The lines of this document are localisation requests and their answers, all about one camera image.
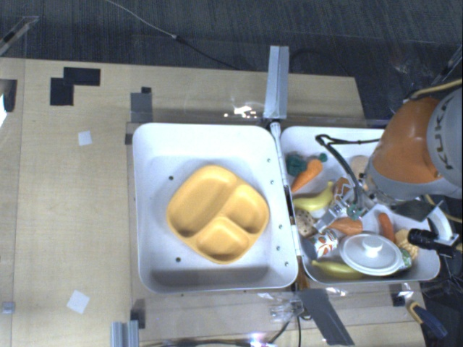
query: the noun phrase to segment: wooden table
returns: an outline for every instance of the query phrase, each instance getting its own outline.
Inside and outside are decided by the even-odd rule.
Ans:
[[[50,78],[62,77],[64,67],[99,68],[101,85],[76,86],[73,107],[50,106]],[[124,144],[130,93],[151,87],[155,116],[220,115],[243,105],[261,109],[266,74],[0,59],[0,78],[18,80],[16,109],[0,128],[0,301],[16,304],[12,316],[0,314],[0,346],[108,346],[111,323],[126,322],[132,306]],[[346,77],[290,75],[288,112],[346,123],[363,117],[355,81]],[[92,144],[79,146],[85,131]],[[90,297],[83,314],[67,307],[74,290]],[[348,296],[334,304],[358,346],[423,346],[404,307],[351,292],[356,304]],[[413,298],[422,301],[419,292]],[[186,311],[164,302],[156,310],[168,320],[164,335],[199,328],[182,325]],[[206,329],[224,334],[209,315]],[[297,345],[294,328],[279,346]],[[313,322],[303,328],[304,346],[326,345]]]

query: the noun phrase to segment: white paper square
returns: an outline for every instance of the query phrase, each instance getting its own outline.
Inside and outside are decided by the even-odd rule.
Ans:
[[[82,147],[84,145],[89,145],[92,143],[92,134],[90,131],[79,132],[79,145]]]
[[[67,306],[72,311],[83,314],[89,301],[90,297],[87,297],[84,293],[80,293],[79,291],[74,291],[74,293],[71,295],[71,298],[69,299],[69,302],[67,302]]]

